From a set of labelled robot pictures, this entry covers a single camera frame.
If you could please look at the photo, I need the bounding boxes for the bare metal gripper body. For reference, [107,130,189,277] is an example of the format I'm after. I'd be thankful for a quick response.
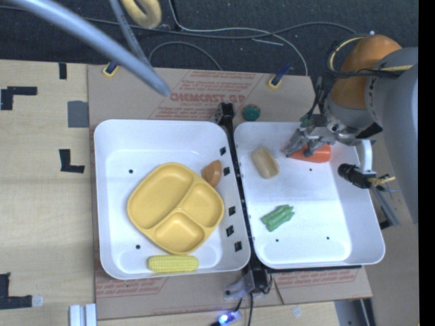
[298,113,363,147]

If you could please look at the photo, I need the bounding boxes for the orange carrot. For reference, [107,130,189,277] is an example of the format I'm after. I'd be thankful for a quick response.
[289,143,332,164]

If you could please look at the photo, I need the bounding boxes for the beige toy bread bun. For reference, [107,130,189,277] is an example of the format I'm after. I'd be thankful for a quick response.
[251,147,281,180]

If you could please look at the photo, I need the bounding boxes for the green round toy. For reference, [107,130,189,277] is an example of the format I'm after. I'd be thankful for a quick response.
[241,103,262,122]

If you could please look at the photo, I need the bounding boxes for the white plastic tray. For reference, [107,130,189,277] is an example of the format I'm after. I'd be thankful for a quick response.
[93,118,252,281]
[233,121,387,270]

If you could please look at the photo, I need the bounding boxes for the green toy beans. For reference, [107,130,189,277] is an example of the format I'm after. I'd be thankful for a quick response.
[260,204,296,233]

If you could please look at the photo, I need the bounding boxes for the yellow divided plate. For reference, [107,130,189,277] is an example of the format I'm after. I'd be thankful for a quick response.
[126,162,226,256]

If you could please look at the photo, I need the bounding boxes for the brown cardboard board, red print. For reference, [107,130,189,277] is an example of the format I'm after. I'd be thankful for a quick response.
[87,65,374,321]

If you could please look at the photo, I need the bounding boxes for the yellow corn cob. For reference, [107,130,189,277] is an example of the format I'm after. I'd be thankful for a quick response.
[147,254,201,274]

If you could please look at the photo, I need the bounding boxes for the black cylinder on white bracket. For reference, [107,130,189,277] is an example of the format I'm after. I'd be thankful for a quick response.
[337,139,378,190]

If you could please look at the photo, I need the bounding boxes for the black block with thin wires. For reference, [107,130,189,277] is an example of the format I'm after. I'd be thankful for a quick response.
[222,266,273,301]
[213,102,237,126]

